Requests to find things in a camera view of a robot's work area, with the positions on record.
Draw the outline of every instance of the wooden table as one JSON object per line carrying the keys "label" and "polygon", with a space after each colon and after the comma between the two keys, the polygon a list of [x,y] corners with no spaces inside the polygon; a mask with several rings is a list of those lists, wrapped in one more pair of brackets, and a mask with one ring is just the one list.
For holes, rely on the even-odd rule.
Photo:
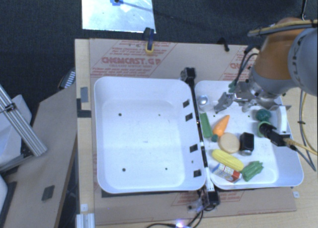
{"label": "wooden table", "polygon": [[[89,86],[89,41],[76,40],[76,71],[77,71],[77,99],[80,99],[81,88]],[[294,140],[302,142],[298,121],[299,89],[292,89],[283,97],[284,104],[292,105],[288,110],[288,120]],[[81,103],[82,110],[90,110],[90,97],[87,102]],[[317,98],[307,96],[303,120],[306,122],[305,130],[310,142],[317,148]],[[81,209],[82,214],[94,213],[93,195],[93,160],[91,144],[91,119],[79,118],[78,124],[79,143],[79,194],[80,204],[86,204]],[[313,156],[313,162],[317,164],[317,157]],[[286,213],[270,213],[261,215],[244,215],[231,217],[203,218],[200,228],[234,228],[234,227],[315,227],[318,223],[318,180],[314,172],[301,158],[304,170],[304,180],[293,191],[299,193],[295,199],[297,211]],[[143,228],[151,223],[134,223],[98,226],[99,228]]]}

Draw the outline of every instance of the toy carrot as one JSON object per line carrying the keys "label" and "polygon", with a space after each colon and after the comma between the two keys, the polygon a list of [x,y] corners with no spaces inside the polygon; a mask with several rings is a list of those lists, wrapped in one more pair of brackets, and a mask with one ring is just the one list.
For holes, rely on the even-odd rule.
{"label": "toy carrot", "polygon": [[222,118],[213,128],[212,133],[212,141],[217,142],[219,137],[221,137],[224,134],[224,131],[228,125],[230,116],[226,115],[224,118]]}

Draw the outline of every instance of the white tray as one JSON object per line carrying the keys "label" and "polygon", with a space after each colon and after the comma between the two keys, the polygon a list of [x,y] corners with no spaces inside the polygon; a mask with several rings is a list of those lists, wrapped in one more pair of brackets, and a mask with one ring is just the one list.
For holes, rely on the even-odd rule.
{"label": "white tray", "polygon": [[[185,191],[203,186],[206,177],[186,83],[102,77],[95,83],[94,101],[97,179],[103,190]],[[190,151],[196,145],[198,150]]]}
{"label": "white tray", "polygon": [[[229,81],[201,81],[195,87],[196,96],[207,95],[210,102],[216,105],[222,93],[229,89],[229,84]],[[233,133],[238,138],[243,132],[254,134],[254,151],[252,155],[242,156],[239,153],[235,153],[233,156],[240,159],[244,165],[258,160],[263,163],[264,167],[262,172],[249,182],[241,179],[234,184],[210,173],[211,180],[217,187],[224,190],[233,190],[297,186],[302,183],[304,174],[298,154],[288,147],[277,147],[269,139],[257,136],[257,124],[259,121],[255,119],[255,114],[261,108],[260,106],[254,106],[248,112],[243,113],[241,107],[234,102],[229,108],[218,114],[214,110],[207,112],[212,128],[225,115],[230,115],[226,132]],[[286,133],[291,134],[288,124]],[[217,143],[212,142],[211,139],[204,139],[204,145],[209,167],[213,168],[218,163],[211,157],[211,152],[214,149],[219,149],[219,146]]]}

